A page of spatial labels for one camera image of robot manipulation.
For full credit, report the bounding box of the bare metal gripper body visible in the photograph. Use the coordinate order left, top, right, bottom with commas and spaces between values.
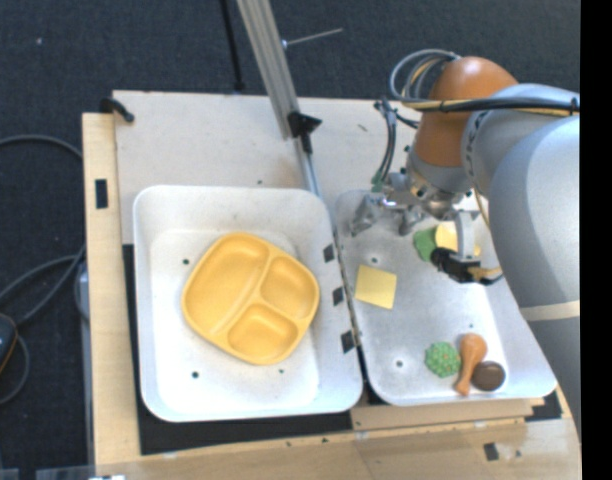
384, 169, 468, 221

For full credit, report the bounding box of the green lettuce leaf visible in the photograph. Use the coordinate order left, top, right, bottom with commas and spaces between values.
412, 226, 440, 264

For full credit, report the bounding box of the yellow round slice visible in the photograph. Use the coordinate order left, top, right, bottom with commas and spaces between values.
434, 222, 483, 260

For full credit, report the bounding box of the yellow cheese slice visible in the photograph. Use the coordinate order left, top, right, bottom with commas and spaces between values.
353, 264, 399, 311

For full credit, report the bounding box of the white plastic tray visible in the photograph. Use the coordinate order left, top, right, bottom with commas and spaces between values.
333, 188, 559, 408
131, 183, 365, 424

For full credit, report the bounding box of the green broccoli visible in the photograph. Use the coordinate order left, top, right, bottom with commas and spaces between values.
423, 341, 462, 380

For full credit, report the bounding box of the orange chicken drumstick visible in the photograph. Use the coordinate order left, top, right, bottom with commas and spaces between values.
452, 332, 489, 397

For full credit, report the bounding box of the yellow divided plate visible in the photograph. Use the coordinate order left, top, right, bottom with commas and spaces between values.
179, 231, 322, 367

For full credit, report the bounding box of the brown biscuit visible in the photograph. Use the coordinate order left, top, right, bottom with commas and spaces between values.
470, 360, 507, 393

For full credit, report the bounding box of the pale wood board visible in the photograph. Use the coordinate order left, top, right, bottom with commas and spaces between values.
81, 112, 582, 480

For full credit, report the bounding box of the black cylinder on white bracket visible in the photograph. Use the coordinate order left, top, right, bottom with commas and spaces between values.
429, 209, 488, 285

